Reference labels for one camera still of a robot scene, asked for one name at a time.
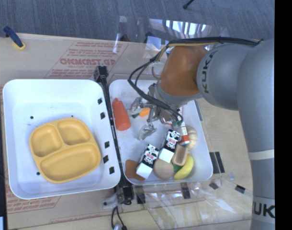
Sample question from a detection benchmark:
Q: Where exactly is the yellow divided plate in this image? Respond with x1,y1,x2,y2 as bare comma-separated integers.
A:
28,117,102,184

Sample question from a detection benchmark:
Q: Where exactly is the small red sauce bottle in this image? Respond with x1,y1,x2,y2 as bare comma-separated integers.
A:
172,120,191,147

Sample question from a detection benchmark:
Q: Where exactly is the brown biscuit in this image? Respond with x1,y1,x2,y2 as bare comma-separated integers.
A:
124,159,146,182

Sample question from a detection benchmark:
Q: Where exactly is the yellow banana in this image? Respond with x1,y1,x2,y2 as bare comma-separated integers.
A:
173,154,195,180

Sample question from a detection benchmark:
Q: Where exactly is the thin black rod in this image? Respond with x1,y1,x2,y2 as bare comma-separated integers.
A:
101,77,128,189

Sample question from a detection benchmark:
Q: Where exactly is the orange bottle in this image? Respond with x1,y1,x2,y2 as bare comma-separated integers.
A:
112,97,132,132

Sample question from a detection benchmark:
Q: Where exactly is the cow print carton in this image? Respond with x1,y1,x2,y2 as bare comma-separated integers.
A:
158,128,181,164
135,143,160,180

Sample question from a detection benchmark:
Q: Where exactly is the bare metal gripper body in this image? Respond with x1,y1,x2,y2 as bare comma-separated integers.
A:
147,83,185,116

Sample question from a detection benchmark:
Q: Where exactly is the clear plastic bottle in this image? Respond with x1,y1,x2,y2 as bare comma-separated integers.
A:
137,123,158,141

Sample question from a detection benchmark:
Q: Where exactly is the black block with thin wires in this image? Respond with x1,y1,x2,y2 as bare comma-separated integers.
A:
114,184,135,205
94,65,110,81

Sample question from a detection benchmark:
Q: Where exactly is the brown cardboard board red print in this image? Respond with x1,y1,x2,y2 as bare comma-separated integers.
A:
0,33,254,230

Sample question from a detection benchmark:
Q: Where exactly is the orange carrot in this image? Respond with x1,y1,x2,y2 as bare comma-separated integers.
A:
131,107,151,119

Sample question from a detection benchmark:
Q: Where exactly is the beige round bread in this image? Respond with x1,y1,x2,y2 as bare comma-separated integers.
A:
153,158,175,180

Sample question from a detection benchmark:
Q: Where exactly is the white plastic tray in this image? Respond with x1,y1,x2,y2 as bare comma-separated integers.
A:
108,79,214,186
2,79,121,200

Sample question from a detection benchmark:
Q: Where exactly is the brown hot dog bun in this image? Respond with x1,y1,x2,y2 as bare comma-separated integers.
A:
171,143,189,167

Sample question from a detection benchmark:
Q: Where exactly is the beige garlic bulb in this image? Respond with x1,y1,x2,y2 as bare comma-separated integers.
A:
185,125,198,150

